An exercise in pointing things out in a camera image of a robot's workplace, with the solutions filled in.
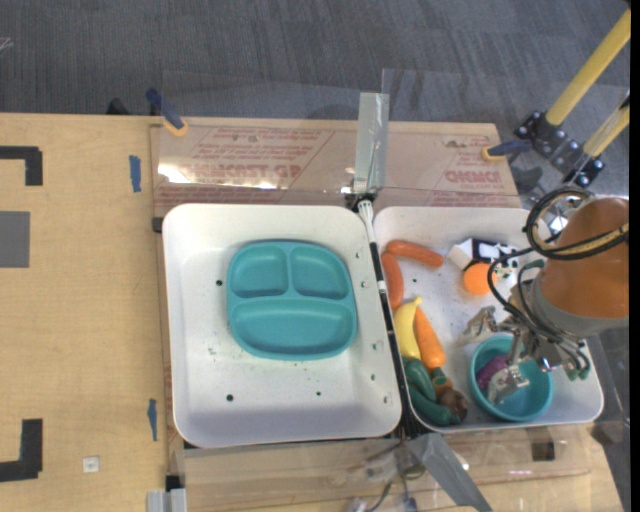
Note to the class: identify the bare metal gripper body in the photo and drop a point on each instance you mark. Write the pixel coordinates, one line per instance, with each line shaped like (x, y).
(537, 347)

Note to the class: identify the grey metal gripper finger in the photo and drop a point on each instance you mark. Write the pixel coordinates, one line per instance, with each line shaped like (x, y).
(479, 325)
(507, 382)

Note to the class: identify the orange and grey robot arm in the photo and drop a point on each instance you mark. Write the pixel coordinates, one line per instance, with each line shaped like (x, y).
(585, 280)

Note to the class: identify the purple grapes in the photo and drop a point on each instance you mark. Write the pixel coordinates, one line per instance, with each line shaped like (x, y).
(492, 370)

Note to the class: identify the teal bowl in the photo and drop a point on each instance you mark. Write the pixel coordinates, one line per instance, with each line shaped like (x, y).
(530, 400)

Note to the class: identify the white plastic tray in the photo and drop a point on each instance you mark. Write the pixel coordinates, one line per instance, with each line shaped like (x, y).
(445, 300)
(280, 400)

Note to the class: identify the orange ball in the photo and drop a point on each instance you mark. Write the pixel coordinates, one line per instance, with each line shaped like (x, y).
(475, 279)

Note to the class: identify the orange carrot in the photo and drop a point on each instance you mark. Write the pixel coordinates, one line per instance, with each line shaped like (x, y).
(430, 340)

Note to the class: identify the brown round toy food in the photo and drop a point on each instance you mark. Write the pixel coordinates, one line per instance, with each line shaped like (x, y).
(455, 402)

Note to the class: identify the yellow banana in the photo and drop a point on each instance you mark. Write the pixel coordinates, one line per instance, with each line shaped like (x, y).
(406, 330)

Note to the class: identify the green pepper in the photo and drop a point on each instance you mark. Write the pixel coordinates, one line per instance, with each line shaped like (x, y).
(420, 377)

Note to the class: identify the green cucumber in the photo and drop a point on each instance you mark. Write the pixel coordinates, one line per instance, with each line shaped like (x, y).
(432, 412)

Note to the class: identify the orange sausage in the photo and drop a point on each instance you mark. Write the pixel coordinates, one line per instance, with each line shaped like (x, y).
(415, 253)
(394, 280)

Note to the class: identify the thin black and white rod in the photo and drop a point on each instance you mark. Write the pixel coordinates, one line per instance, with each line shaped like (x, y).
(382, 290)

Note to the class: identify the teal divided plate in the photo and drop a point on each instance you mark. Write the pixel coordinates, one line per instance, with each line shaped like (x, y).
(292, 320)

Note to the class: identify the brown cardboard board red print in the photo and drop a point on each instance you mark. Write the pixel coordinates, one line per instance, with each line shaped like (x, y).
(320, 145)

